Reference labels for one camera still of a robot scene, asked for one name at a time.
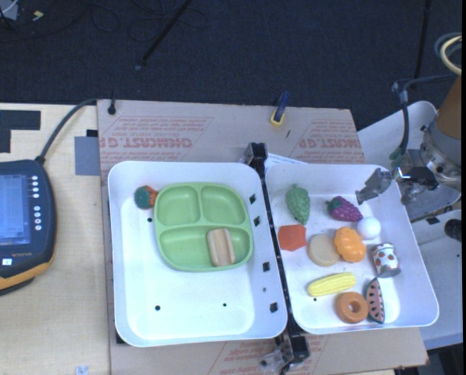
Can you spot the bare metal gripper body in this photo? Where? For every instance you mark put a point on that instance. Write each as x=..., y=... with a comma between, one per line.
x=444, y=170

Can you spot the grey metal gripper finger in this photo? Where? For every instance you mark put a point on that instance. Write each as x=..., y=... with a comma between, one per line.
x=375, y=184
x=408, y=193

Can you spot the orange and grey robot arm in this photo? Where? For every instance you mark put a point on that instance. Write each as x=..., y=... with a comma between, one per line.
x=450, y=108

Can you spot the purple toy grapes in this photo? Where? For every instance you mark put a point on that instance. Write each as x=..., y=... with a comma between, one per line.
x=344, y=210

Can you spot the white toy egg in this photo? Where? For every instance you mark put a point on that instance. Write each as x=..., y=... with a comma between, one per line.
x=369, y=228

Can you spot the orange toy pepper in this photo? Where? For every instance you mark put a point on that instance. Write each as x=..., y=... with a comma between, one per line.
x=350, y=245

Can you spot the white can with strawberry print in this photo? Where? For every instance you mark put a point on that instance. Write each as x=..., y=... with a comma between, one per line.
x=385, y=260

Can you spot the green toy grapes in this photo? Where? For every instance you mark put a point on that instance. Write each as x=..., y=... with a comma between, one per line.
x=298, y=203

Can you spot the tan round biscuit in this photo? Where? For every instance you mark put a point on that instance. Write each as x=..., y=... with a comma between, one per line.
x=322, y=250

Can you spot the white plastic tray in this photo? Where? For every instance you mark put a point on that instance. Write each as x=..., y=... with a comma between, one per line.
x=186, y=299
x=409, y=287

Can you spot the orange-red toy wedge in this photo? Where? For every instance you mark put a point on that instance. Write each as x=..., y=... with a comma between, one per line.
x=291, y=237

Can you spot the yellow toy corn cob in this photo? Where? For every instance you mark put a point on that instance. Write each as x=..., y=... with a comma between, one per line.
x=330, y=284

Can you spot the thin black rod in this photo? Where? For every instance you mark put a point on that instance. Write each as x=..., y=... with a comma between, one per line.
x=274, y=233

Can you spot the toy watermelon slice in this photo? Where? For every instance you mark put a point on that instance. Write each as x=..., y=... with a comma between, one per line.
x=375, y=301

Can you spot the orange toy doughnut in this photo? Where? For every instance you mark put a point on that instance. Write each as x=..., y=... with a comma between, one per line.
x=344, y=313

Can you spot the brown cardboard board red print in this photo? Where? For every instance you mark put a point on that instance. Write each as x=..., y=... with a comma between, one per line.
x=217, y=135

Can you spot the tan toy bread bun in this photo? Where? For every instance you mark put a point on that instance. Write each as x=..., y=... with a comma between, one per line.
x=220, y=247

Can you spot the green divided plate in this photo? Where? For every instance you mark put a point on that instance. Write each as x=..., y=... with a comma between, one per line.
x=178, y=244

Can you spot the red toy strawberry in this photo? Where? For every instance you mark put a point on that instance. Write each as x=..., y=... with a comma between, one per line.
x=144, y=197

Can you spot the black cylinder on white bracket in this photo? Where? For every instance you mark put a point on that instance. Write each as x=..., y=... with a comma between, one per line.
x=454, y=229

